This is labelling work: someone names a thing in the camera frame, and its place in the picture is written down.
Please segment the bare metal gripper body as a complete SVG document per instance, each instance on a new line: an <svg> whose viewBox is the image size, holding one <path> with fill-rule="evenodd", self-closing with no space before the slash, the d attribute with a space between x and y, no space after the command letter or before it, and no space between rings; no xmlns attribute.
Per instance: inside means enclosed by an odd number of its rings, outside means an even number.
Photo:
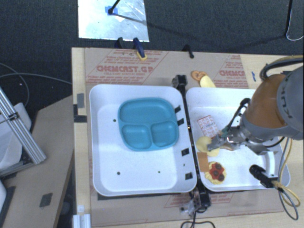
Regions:
<svg viewBox="0 0 304 228"><path fill-rule="evenodd" d="M269 149L263 145L264 140L254 137L247 129L242 126L227 126L221 130L222 145L229 146L232 150L237 150L241 145L249 148L256 155L264 155Z"/></svg>

